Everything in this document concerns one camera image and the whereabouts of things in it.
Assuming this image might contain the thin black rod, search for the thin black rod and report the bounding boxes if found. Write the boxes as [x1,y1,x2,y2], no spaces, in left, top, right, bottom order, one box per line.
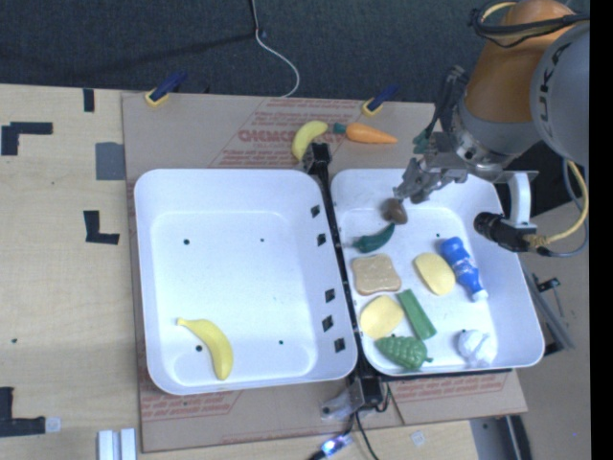
[317,159,374,392]

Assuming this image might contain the brown cardboard board red print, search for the brown cardboard board red print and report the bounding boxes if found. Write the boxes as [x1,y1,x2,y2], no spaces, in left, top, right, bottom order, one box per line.
[120,92,529,453]

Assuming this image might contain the white garlic bulb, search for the white garlic bulb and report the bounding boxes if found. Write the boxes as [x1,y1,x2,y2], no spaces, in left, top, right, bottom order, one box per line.
[454,329,497,369]

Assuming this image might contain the yellow oval potato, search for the yellow oval potato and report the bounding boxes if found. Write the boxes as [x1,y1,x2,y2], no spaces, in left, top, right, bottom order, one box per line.
[359,294,406,340]
[413,251,457,297]

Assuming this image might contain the blue and white bottle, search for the blue and white bottle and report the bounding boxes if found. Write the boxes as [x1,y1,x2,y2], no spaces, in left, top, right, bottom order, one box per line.
[439,236,490,303]

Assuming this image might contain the brown mushroom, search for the brown mushroom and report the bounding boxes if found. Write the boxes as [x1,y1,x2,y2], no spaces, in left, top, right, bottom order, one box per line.
[380,197,410,226]

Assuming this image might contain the green chili pepper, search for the green chili pepper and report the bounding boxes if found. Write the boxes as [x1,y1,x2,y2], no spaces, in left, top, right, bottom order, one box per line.
[352,222,397,254]

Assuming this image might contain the orange carrot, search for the orange carrot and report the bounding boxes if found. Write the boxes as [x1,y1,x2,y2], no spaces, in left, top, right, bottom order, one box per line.
[332,121,399,146]

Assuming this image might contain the black cylinder on white bracket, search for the black cylinder on white bracket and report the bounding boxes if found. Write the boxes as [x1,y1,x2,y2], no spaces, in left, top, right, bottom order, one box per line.
[472,170,540,254]

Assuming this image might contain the black block with thin wires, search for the black block with thin wires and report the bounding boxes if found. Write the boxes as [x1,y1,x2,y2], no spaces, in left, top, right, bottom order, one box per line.
[305,142,333,176]
[347,375,386,409]

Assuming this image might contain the green grapes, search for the green grapes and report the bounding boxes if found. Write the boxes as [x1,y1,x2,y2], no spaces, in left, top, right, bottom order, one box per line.
[374,334,434,372]

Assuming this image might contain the yellow banana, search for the yellow banana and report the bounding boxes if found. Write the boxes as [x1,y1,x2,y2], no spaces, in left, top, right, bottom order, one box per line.
[290,120,330,162]
[175,316,236,382]

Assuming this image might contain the green celery stick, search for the green celery stick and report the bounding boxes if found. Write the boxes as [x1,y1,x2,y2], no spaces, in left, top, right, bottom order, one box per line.
[396,288,439,341]

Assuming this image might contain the white plastic tray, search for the white plastic tray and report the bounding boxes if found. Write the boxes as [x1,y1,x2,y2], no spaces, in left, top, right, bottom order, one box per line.
[329,167,547,379]
[133,168,360,397]

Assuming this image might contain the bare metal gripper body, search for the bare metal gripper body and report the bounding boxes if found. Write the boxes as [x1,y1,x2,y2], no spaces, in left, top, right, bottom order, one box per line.
[420,130,510,185]

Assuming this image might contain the tan bread slice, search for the tan bread slice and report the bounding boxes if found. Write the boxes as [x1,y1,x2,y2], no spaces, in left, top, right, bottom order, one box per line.
[350,253,403,297]

